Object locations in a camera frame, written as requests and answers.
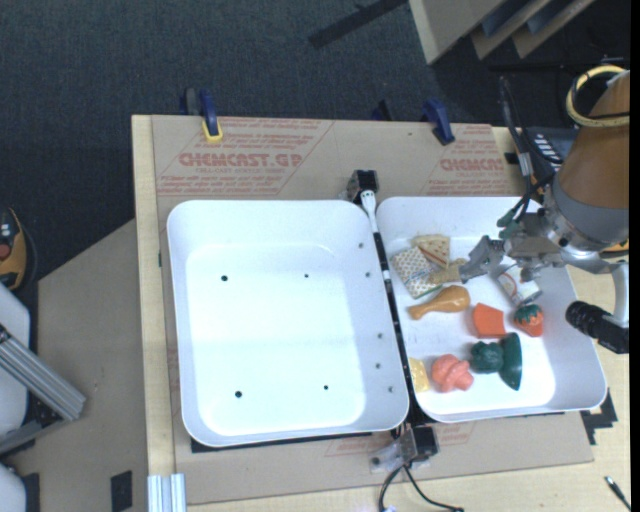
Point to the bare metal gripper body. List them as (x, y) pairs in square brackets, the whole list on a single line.
[(530, 248)]

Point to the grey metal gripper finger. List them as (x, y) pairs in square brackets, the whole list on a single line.
[(529, 273), (480, 257)]

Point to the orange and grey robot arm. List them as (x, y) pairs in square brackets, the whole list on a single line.
[(595, 165)]

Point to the small white can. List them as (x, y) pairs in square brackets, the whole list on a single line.
[(517, 290)]

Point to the beige biscuit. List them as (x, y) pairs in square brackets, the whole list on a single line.
[(447, 271)]

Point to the beige sandwich wedge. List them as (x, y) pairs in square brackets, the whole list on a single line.
[(434, 247)]

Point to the red strawberry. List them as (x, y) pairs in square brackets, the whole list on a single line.
[(530, 321)]

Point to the orange chicken drumstick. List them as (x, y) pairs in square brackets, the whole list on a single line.
[(447, 300)]

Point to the orange wedge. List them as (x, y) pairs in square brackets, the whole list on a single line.
[(489, 321)]

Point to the white patterned packet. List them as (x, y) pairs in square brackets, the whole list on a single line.
[(412, 272)]

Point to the white plastic tray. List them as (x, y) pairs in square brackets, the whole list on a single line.
[(280, 325), (560, 360)]

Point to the dark green cone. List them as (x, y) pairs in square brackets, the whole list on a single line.
[(512, 365)]

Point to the green broccoli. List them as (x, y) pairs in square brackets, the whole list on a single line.
[(486, 357)]

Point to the thin black and white rod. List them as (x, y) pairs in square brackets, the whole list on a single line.
[(386, 270)]

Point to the pink orange shrimp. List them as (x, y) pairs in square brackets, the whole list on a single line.
[(450, 374)]

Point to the yellow cheese piece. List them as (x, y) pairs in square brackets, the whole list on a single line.
[(420, 375)]

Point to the brown cardboard board red print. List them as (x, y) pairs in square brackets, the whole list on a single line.
[(280, 165)]

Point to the black cylinder on white bracket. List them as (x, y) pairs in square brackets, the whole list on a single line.
[(597, 322)]

